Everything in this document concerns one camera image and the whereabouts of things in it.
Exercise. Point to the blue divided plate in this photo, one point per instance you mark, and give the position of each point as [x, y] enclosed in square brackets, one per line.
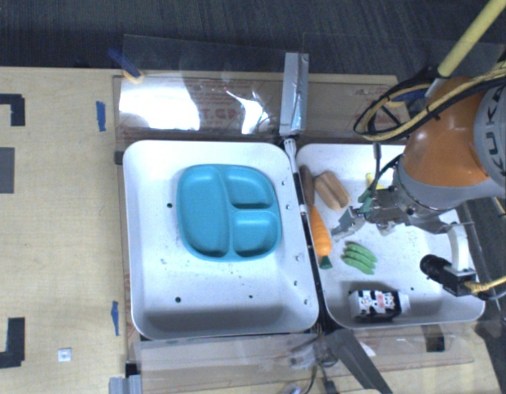
[207, 212]

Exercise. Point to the tan bread bun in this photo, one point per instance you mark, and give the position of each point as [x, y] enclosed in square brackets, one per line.
[331, 191]

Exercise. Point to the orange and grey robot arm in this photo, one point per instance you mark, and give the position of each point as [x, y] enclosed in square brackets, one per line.
[441, 158]

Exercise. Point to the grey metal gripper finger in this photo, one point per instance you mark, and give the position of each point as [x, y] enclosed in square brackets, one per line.
[347, 216]
[343, 230]

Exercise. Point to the green pea pods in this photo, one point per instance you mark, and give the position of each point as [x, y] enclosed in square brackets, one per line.
[359, 257]

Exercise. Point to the white plastic tray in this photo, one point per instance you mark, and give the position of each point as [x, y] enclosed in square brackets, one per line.
[412, 261]
[220, 294]

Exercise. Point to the black cylinder on white bracket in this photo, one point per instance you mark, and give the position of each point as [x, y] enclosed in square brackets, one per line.
[451, 277]

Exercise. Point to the yellow banana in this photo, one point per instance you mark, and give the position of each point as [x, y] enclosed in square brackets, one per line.
[369, 177]

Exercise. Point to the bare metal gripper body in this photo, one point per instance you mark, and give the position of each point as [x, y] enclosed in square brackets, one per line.
[390, 207]

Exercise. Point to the orange carrot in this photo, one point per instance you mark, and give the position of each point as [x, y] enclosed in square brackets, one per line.
[320, 232]

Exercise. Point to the small white square tile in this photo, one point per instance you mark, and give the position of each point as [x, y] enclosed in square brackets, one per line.
[65, 354]

